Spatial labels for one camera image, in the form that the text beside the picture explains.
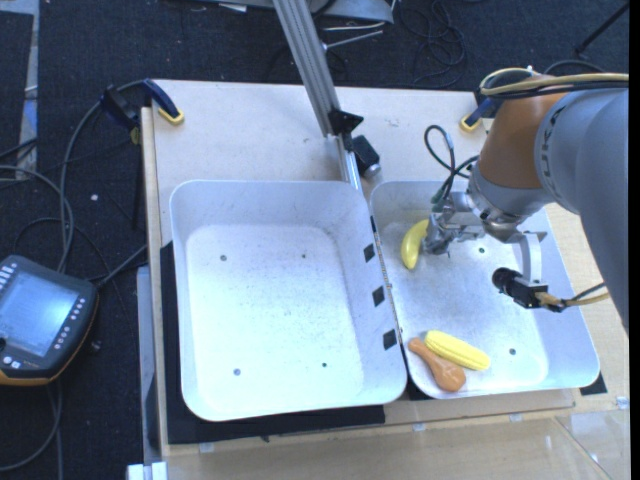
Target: dark floor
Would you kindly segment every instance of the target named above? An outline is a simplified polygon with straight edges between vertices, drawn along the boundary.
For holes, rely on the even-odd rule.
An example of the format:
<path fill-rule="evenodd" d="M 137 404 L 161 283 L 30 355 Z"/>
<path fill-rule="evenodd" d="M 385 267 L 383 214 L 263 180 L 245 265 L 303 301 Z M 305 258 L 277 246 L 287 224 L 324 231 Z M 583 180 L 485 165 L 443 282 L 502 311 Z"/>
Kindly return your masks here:
<path fill-rule="evenodd" d="M 329 62 L 337 85 L 472 91 L 500 68 L 544 71 L 577 60 L 575 48 L 626 2 L 400 0 L 395 23 L 385 25 L 382 35 L 331 49 Z M 25 140 L 24 89 L 35 42 L 38 89 L 27 94 L 37 97 L 35 165 L 55 184 L 74 130 L 110 84 L 147 77 L 299 83 L 271 10 L 242 13 L 164 0 L 39 0 L 30 44 L 33 16 L 6 9 L 0 6 L 0 162 L 15 165 L 15 153 L 3 153 Z M 367 32 L 325 30 L 348 21 L 320 16 L 322 40 L 331 44 Z M 626 11 L 586 45 L 581 60 L 593 67 L 564 65 L 554 72 L 628 73 L 629 44 Z M 124 94 L 134 106 L 145 101 L 137 89 Z M 77 226 L 68 273 L 98 280 L 144 245 L 142 206 L 135 205 L 139 153 L 128 131 L 105 116 L 95 113 L 84 123 L 65 180 Z M 55 268 L 62 250 L 59 218 L 58 196 L 45 184 L 3 179 L 0 257 L 19 253 Z M 62 376 L 65 478 L 125 478 L 127 465 L 143 460 L 135 283 L 135 266 L 143 259 L 101 290 L 92 336 L 101 348 L 83 351 Z M 24 467 L 2 470 L 35 452 L 52 423 L 44 388 L 0 389 L 0 479 L 56 478 L 55 439 Z"/>

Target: yellow corn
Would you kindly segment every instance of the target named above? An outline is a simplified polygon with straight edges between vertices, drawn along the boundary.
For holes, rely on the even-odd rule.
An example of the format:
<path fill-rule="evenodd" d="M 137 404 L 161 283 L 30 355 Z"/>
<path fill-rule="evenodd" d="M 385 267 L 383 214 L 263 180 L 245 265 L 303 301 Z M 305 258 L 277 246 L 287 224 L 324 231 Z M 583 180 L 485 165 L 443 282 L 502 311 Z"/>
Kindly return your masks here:
<path fill-rule="evenodd" d="M 486 370 L 491 364 L 491 359 L 482 350 L 442 331 L 429 331 L 424 344 L 440 357 L 471 370 Z"/>

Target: table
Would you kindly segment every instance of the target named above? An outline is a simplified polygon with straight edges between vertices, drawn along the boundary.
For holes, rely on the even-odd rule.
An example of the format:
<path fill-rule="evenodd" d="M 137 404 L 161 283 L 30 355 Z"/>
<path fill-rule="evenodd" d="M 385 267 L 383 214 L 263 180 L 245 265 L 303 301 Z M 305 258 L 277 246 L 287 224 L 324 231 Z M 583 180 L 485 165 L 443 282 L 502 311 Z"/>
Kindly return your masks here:
<path fill-rule="evenodd" d="M 151 391 L 157 399 L 159 432 L 158 446 L 145 448 L 145 464 L 163 464 L 171 480 L 390 478 L 425 472 L 465 479 L 604 478 L 605 467 L 614 478 L 630 475 L 629 411 L 620 410 L 629 401 L 629 342 L 610 301 L 583 311 L 605 393 L 570 389 L 428 401 L 403 396 L 384 407 L 381 426 L 169 444 L 160 249 L 171 240 L 172 190 L 189 179 L 340 179 L 340 173 L 336 148 L 321 136 L 303 86 L 157 83 L 186 119 L 175 127 L 153 108 L 142 113 L 149 271 L 140 279 L 150 308 L 140 314 L 142 393 Z M 382 174 L 363 184 L 366 197 L 381 181 L 444 179 L 447 172 L 422 141 L 428 125 L 449 131 L 460 159 L 477 154 L 486 136 L 483 127 L 470 134 L 458 128 L 460 118 L 475 108 L 471 93 L 347 87 L 337 92 L 344 110 L 364 117 L 356 133 L 381 157 Z M 574 288 L 599 282 L 579 218 L 555 205 L 547 212 Z M 612 421 L 622 429 L 615 439 L 603 430 L 613 428 Z M 582 432 L 585 425 L 593 431 Z M 595 449 L 598 462 L 592 459 Z"/>

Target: robotic arm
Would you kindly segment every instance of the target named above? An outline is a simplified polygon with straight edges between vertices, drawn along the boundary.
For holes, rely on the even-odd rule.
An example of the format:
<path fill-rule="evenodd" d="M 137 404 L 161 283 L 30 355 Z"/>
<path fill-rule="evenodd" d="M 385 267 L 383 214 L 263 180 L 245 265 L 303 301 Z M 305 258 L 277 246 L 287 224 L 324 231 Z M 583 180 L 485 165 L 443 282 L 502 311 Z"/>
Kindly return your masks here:
<path fill-rule="evenodd" d="M 451 192 L 432 211 L 423 250 L 442 254 L 453 241 L 485 233 L 519 244 L 524 272 L 498 269 L 494 284 L 525 307 L 561 311 L 542 296 L 548 297 L 538 264 L 544 237 L 518 230 L 557 202 L 580 216 L 628 334 L 628 75 L 532 73 L 483 92 L 502 103 L 466 191 Z"/>

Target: banana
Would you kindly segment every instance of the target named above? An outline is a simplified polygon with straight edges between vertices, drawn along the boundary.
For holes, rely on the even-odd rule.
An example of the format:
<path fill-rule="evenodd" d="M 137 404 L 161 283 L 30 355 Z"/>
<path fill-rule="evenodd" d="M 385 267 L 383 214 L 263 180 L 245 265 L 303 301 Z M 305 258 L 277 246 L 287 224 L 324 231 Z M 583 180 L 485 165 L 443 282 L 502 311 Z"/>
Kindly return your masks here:
<path fill-rule="evenodd" d="M 402 239 L 402 245 L 400 246 L 400 256 L 402 256 L 402 263 L 409 270 L 415 268 L 418 263 L 418 255 L 420 253 L 420 245 L 422 239 L 427 236 L 427 227 L 429 226 L 429 219 L 421 220 L 417 224 L 411 226 Z"/>

